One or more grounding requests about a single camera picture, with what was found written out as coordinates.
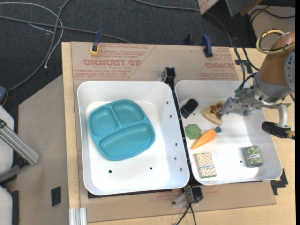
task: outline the blue plate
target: blue plate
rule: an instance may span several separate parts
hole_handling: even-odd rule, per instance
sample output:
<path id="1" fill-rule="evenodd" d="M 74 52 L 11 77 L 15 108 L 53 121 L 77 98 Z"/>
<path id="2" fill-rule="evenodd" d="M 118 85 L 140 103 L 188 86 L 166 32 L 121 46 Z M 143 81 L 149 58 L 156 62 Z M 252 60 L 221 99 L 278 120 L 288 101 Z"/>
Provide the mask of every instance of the blue plate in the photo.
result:
<path id="1" fill-rule="evenodd" d="M 150 120 L 131 100 L 118 100 L 95 109 L 89 115 L 88 125 L 97 148 L 112 161 L 133 157 L 155 140 Z"/>

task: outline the white cable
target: white cable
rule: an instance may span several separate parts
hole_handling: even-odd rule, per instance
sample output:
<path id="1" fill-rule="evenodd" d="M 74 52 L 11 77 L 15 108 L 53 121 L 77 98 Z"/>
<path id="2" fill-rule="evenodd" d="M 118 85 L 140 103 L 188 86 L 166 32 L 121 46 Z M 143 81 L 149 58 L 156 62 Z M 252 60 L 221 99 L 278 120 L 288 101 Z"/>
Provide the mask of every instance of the white cable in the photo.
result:
<path id="1" fill-rule="evenodd" d="M 37 7 L 41 7 L 41 8 L 43 8 L 43 9 L 46 9 L 47 11 L 49 11 L 50 13 L 52 13 L 54 16 L 58 17 L 58 16 L 57 16 L 53 11 L 51 11 L 50 9 L 48 9 L 48 8 L 42 6 L 42 5 L 36 4 L 36 3 L 29 3 L 29 2 L 0 2 L 0 5 L 2 5 L 2 4 L 33 5 L 33 6 L 37 6 Z M 33 25 L 31 25 L 31 24 L 30 24 L 30 26 L 35 27 L 35 28 L 38 28 L 38 29 L 41 29 L 41 30 L 44 30 L 44 29 L 42 29 L 42 28 L 33 26 Z M 47 64 L 48 64 L 48 61 L 49 61 L 49 59 L 50 59 L 50 57 L 51 57 L 53 51 L 56 49 L 57 45 L 60 43 L 60 41 L 61 41 L 61 39 L 62 39 L 63 31 L 64 31 L 64 29 L 62 28 L 62 29 L 61 29 L 60 38 L 59 38 L 59 40 L 57 41 L 57 43 L 55 44 L 55 46 L 53 47 L 53 49 L 51 50 L 51 52 L 49 53 L 49 56 L 48 56 L 48 58 L 47 58 L 47 60 L 46 60 L 46 62 L 45 62 L 44 68 L 48 68 L 48 65 L 47 65 Z"/>

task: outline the blue clamp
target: blue clamp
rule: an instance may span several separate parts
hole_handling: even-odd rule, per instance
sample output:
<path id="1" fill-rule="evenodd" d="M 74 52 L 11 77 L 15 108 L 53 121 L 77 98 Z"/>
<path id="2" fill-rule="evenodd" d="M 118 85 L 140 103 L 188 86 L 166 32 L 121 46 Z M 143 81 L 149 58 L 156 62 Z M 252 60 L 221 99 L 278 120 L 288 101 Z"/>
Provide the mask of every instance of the blue clamp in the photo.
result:
<path id="1" fill-rule="evenodd" d="M 101 38 L 102 38 L 102 31 L 98 30 L 95 36 L 94 43 L 90 47 L 91 54 L 96 55 L 98 53 L 100 47 L 99 42 L 101 41 Z"/>
<path id="2" fill-rule="evenodd" d="M 209 35 L 202 37 L 202 46 L 205 46 L 204 54 L 206 57 L 212 57 L 211 38 Z"/>

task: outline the green can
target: green can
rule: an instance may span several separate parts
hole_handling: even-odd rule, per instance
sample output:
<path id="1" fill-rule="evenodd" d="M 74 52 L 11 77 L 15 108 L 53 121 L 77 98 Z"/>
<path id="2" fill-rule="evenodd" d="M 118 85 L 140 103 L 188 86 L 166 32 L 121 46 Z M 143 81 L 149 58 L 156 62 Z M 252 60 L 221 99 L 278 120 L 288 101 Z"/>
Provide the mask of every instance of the green can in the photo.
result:
<path id="1" fill-rule="evenodd" d="M 263 165 L 262 156 L 257 146 L 244 149 L 248 167 L 259 167 Z"/>

